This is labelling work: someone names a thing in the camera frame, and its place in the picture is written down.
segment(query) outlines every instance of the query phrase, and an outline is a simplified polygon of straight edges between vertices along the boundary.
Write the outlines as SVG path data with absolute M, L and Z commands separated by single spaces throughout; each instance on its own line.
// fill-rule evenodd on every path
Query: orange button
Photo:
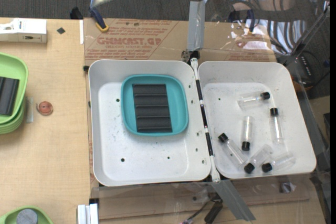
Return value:
M 52 114 L 52 109 L 53 105 L 47 101 L 43 101 L 41 102 L 38 107 L 37 110 L 38 112 L 40 112 L 42 115 L 47 116 Z

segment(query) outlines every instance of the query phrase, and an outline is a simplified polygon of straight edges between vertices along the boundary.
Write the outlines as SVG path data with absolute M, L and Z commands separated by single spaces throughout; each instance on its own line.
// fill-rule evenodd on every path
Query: green bowl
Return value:
M 0 134 L 11 133 L 12 131 L 19 128 L 24 119 L 25 115 L 24 112 L 25 112 L 25 102 L 23 102 L 22 105 L 20 106 L 20 110 L 14 119 L 4 124 L 0 124 Z
M 19 58 L 0 52 L 0 77 L 12 78 L 19 80 L 17 96 L 15 99 L 13 114 L 0 115 L 0 125 L 11 121 L 17 116 L 20 106 L 24 100 L 24 95 L 28 81 L 28 68 Z
M 31 209 L 37 214 L 38 224 L 53 224 L 52 220 L 36 206 L 22 206 L 0 217 L 0 224 L 16 224 L 17 215 L 24 209 Z

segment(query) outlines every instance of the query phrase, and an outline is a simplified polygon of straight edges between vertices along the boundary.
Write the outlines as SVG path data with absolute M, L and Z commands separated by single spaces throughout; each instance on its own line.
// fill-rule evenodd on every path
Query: table surface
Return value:
M 0 23 L 11 19 L 1 18 Z M 62 27 L 65 33 L 59 34 Z M 41 208 L 54 223 L 76 223 L 90 196 L 84 53 L 79 21 L 47 20 L 48 43 L 0 43 L 29 71 L 26 96 L 54 111 L 0 135 L 0 216 L 20 206 Z
M 0 23 L 10 20 L 0 18 Z M 79 21 L 49 19 L 47 27 L 47 44 L 0 43 L 1 52 L 19 57 L 28 66 L 26 96 L 33 97 L 34 104 L 49 101 L 54 107 L 49 116 L 34 109 L 32 123 L 24 122 L 14 132 L 0 135 L 0 216 L 20 206 L 34 205 L 45 211 L 54 223 L 76 223 L 76 208 L 88 204 L 92 187 L 87 75 L 82 69 L 85 64 L 84 46 L 80 43 Z M 65 33 L 57 32 L 60 27 Z M 303 186 L 299 198 L 277 198 L 277 203 L 255 201 L 251 195 L 243 195 L 257 218 L 254 223 L 270 223 L 271 220 L 274 223 L 323 223 L 323 210 L 313 183 L 305 180 Z M 134 206 L 131 200 L 112 198 L 110 202 L 117 209 L 123 208 L 128 212 L 128 206 Z M 169 214 L 130 218 L 114 216 L 113 220 L 101 222 L 179 223 L 193 214 L 192 211 L 177 213 L 179 205 L 171 200 L 163 201 L 161 209 L 165 212 L 171 205 L 175 207 Z M 206 208 L 194 223 L 203 223 L 208 211 Z M 100 216 L 108 218 L 109 214 L 109 203 L 102 202 Z M 245 223 L 235 220 L 227 208 L 221 211 L 216 221 Z

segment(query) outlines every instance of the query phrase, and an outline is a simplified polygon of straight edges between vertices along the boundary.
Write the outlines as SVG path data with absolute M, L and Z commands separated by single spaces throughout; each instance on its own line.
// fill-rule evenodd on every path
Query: clear plastic sheet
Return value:
M 198 3 L 199 14 L 191 13 L 191 2 Z M 97 59 L 187 59 L 193 20 L 199 20 L 201 48 L 196 50 L 203 60 L 286 61 L 283 57 L 296 56 L 308 44 L 324 21 L 328 4 L 319 0 L 91 0 L 90 8 L 99 11 L 109 30 L 101 33 L 93 18 L 86 21 L 86 64 Z
M 196 4 L 194 13 L 191 2 Z M 292 63 L 324 22 L 328 5 L 330 2 L 321 0 L 91 0 L 90 8 L 99 11 L 109 30 L 102 33 L 93 18 L 85 19 L 85 64 L 99 59 L 187 62 L 195 55 L 190 40 L 201 44 L 196 49 L 200 62 Z M 196 32 L 191 33 L 191 23 Z M 291 66 L 290 72 L 298 78 L 298 100 L 306 112 L 304 120 L 317 157 L 313 173 L 230 180 L 238 192 L 231 200 L 220 196 L 210 178 L 202 182 L 107 187 L 98 183 L 92 171 L 90 134 L 90 198 L 99 203 L 100 223 L 280 224 L 331 220 L 330 138 L 323 137 L 321 125 L 316 123 L 298 67 Z

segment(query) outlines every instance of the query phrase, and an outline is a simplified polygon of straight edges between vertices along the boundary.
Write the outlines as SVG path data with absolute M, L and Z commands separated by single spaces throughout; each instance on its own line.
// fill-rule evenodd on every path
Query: cardboard box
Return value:
M 188 22 L 173 20 L 105 19 L 109 30 L 102 33 L 93 18 L 84 20 L 85 60 L 99 59 L 181 60 L 187 48 Z M 237 23 L 206 22 L 204 61 L 275 62 L 267 30 L 253 33 Z
M 15 18 L 0 25 L 0 41 L 47 43 L 47 20 Z

